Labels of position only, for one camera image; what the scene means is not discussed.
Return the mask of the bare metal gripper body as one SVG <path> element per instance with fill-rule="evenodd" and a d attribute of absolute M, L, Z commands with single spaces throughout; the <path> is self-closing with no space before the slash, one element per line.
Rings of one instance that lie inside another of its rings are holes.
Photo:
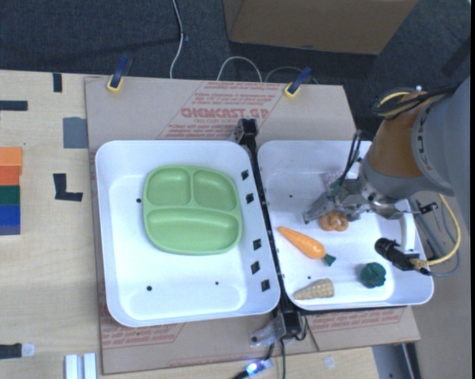
<path fill-rule="evenodd" d="M 380 193 L 365 178 L 338 178 L 330 185 L 330 196 L 339 212 L 344 207 L 358 207 L 360 214 L 373 212 L 385 219 L 398 219 L 403 211 L 397 200 Z"/>

